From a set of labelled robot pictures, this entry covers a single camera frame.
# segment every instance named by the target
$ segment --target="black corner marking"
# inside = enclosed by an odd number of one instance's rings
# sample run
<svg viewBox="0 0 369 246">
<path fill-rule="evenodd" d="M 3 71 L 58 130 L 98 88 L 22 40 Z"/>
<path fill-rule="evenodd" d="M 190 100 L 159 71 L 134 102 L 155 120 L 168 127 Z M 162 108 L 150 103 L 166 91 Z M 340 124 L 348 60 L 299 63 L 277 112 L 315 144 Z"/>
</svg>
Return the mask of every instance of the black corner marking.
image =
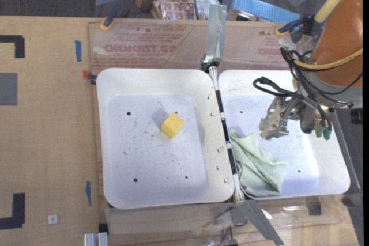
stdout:
<svg viewBox="0 0 369 246">
<path fill-rule="evenodd" d="M 12 217 L 0 218 L 0 230 L 22 228 L 25 223 L 25 193 L 13 194 Z"/>
<path fill-rule="evenodd" d="M 14 43 L 16 59 L 25 58 L 24 38 L 22 35 L 0 35 L 0 43 Z"/>
</svg>

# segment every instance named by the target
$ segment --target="towel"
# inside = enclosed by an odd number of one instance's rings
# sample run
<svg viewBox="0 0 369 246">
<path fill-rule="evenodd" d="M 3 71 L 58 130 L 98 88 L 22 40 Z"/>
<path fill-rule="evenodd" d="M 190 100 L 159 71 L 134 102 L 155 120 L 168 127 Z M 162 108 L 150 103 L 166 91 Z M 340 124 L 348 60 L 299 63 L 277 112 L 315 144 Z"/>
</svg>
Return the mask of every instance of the towel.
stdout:
<svg viewBox="0 0 369 246">
<path fill-rule="evenodd" d="M 280 195 L 288 164 L 263 150 L 255 134 L 242 138 L 231 130 L 229 135 L 243 191 L 257 197 Z"/>
</svg>

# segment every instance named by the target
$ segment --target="blue tape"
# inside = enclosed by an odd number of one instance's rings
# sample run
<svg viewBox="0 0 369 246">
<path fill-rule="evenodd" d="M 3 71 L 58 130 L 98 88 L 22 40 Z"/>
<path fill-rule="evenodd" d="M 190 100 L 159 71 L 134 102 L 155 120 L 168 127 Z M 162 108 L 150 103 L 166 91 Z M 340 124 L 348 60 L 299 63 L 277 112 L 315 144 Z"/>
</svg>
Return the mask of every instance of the blue tape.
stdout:
<svg viewBox="0 0 369 246">
<path fill-rule="evenodd" d="M 82 43 L 78 40 L 74 41 L 76 47 L 76 57 L 78 62 L 82 62 Z"/>
</svg>

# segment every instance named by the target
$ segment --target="wooden surface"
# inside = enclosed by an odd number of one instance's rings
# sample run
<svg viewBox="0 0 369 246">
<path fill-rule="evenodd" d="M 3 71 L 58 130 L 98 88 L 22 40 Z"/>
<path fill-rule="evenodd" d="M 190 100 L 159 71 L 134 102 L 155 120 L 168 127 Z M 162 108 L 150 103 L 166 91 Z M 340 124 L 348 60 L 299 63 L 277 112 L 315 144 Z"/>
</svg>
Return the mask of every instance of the wooden surface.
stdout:
<svg viewBox="0 0 369 246">
<path fill-rule="evenodd" d="M 94 21 L 0 17 L 0 34 L 23 35 L 26 46 L 25 59 L 15 59 L 14 45 L 0 43 L 0 72 L 18 73 L 17 106 L 0 106 L 0 218 L 11 216 L 13 193 L 24 192 L 26 203 L 25 224 L 0 230 L 1 246 L 82 245 L 84 233 L 98 231 L 93 86 L 82 78 L 89 69 L 88 24 Z M 82 62 L 75 40 L 82 44 Z M 302 223 L 293 230 L 282 218 L 277 231 L 289 239 L 286 245 L 358 245 L 347 209 L 337 201 L 328 207 L 324 225 Z M 53 214 L 59 223 L 49 225 Z M 245 234 L 246 241 L 258 242 L 251 245 L 271 245 L 261 243 L 255 229 Z"/>
</svg>

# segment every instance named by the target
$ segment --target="yellow cube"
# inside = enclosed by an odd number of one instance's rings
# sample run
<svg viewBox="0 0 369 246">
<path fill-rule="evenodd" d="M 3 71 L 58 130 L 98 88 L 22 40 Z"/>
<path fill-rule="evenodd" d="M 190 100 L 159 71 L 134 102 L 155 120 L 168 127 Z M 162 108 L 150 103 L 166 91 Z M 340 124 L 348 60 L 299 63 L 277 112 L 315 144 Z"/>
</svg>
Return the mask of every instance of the yellow cube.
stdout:
<svg viewBox="0 0 369 246">
<path fill-rule="evenodd" d="M 184 121 L 178 117 L 176 114 L 172 113 L 166 118 L 160 127 L 160 130 L 165 133 L 170 138 L 173 138 L 177 132 L 184 125 Z"/>
</svg>

